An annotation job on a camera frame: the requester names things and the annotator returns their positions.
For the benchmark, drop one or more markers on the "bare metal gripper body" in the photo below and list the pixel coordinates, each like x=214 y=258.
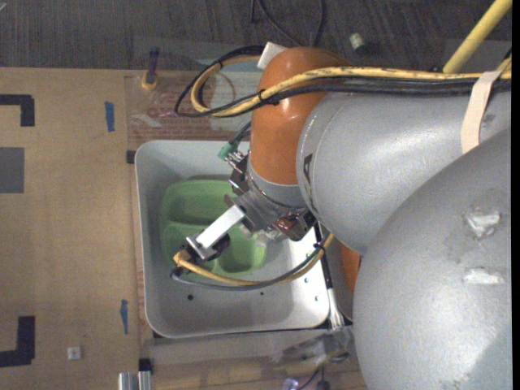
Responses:
x=260 y=211

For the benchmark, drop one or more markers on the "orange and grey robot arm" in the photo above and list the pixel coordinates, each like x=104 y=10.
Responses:
x=406 y=217

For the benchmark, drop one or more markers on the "green divided plate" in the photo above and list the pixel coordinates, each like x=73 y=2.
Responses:
x=189 y=201

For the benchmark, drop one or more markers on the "thin black and white rod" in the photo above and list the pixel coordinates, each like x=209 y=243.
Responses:
x=330 y=280

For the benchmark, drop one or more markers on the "white plastic tray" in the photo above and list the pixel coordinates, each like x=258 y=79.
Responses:
x=227 y=311

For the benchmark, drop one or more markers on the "small green and white can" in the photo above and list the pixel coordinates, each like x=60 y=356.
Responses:
x=357 y=42

